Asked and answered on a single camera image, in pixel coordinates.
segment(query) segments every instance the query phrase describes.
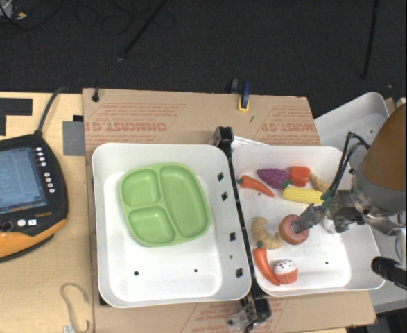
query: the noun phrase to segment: red pepper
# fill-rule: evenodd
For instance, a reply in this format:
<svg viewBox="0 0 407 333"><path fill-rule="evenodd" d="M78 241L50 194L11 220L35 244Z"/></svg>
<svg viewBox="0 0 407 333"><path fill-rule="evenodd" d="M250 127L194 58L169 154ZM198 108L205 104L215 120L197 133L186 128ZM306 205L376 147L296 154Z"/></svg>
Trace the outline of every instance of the red pepper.
<svg viewBox="0 0 407 333"><path fill-rule="evenodd" d="M259 268L263 276L270 280L274 285L280 285L280 281L275 277L274 272L268 263L266 248L255 248L252 251L252 256L254 257L257 268Z"/></svg>
<svg viewBox="0 0 407 333"><path fill-rule="evenodd" d="M297 187L305 187L310 175L311 170L306 166L292 166L289 169L289 180Z"/></svg>
<svg viewBox="0 0 407 333"><path fill-rule="evenodd" d="M241 179L237 180L237 183L240 184L240 187L247 187L248 189L257 190L265 195L275 197L274 193L266 185L250 176L242 176Z"/></svg>

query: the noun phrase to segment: cardboard box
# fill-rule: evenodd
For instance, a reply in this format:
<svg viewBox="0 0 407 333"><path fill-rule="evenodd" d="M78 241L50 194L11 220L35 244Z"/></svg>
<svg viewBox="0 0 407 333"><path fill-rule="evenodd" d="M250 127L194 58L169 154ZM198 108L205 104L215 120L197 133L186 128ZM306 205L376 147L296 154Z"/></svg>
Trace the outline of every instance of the cardboard box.
<svg viewBox="0 0 407 333"><path fill-rule="evenodd" d="M235 332L225 319L240 302L199 302L116 309L100 304L97 285L94 195L91 156L108 142L206 144L219 126L234 135L274 145L320 145L306 98L250 96L247 113L237 110L238 95L184 92L83 90L88 201L96 332ZM269 298L272 317L254 331L301 332L373 324L367 291Z"/></svg>

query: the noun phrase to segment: white frosting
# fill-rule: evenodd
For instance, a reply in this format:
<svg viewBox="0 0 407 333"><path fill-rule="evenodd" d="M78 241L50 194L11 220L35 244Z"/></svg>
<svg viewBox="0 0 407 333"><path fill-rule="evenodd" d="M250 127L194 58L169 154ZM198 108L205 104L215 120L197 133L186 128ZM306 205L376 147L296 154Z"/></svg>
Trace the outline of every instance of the white frosting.
<svg viewBox="0 0 407 333"><path fill-rule="evenodd" d="M274 264L274 274L276 275L290 273L295 269L297 269L297 266L289 259L277 260Z"/></svg>

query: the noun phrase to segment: white tray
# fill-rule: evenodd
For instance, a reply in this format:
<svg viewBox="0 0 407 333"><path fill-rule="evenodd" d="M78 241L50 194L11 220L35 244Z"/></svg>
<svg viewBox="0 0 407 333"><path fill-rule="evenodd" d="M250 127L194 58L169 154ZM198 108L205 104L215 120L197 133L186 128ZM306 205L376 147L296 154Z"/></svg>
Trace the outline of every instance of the white tray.
<svg viewBox="0 0 407 333"><path fill-rule="evenodd" d="M119 181L129 170L164 162L185 164L197 175L208 200L211 225L192 241L145 247L132 237L125 222ZM92 166L98 286L108 304L126 308L238 300L248 293L250 269L230 169L220 149L209 145L104 144L95 150Z"/></svg>
<svg viewBox="0 0 407 333"><path fill-rule="evenodd" d="M232 162L237 178L246 174L259 179L255 173L257 169L287 169L293 165L301 165L309 167L313 173L331 182L340 156L338 149L328 146L245 145L234 150ZM350 185L351 176L345 172L339 189L349 189ZM301 214L308 206L283 199L280 190L275 190L274 193L276 197L271 198L239 187L239 198L252 250L257 247L250 231L254 218L267 218L269 224L266 229L274 234L286 215ZM256 269L259 286L269 295L278 297L379 288L384 280L371 270L371 261L379 255L379 251L370 227L353 224L342 234L331 233L326 227L318 224L311 228L309 238L298 246L284 243L279 249L268 250L271 265L278 259L291 259L297 264L297 282L275 286Z"/></svg>

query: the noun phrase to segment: purple grapes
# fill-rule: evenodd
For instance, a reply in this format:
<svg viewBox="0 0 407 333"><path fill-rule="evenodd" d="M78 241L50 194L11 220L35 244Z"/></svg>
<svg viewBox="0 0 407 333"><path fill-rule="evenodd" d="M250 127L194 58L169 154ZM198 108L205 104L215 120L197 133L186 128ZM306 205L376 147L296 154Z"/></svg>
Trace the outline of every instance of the purple grapes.
<svg viewBox="0 0 407 333"><path fill-rule="evenodd" d="M289 174L283 169L267 168L257 170L257 175L274 189L283 190L288 186Z"/></svg>

